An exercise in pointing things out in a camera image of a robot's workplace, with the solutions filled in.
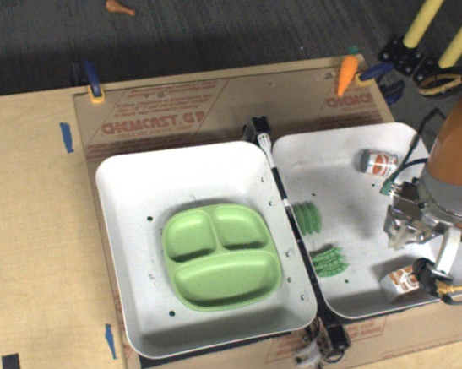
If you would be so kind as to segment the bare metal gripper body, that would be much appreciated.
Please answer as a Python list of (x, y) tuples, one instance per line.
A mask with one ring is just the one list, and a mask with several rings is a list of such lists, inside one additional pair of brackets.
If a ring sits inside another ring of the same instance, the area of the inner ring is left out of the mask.
[(392, 203), (405, 218), (405, 226), (410, 222), (423, 222), (434, 228), (438, 236), (447, 230), (460, 231), (462, 241), (462, 214), (448, 210), (429, 193), (426, 183), (414, 178), (413, 182), (402, 182), (391, 188)]

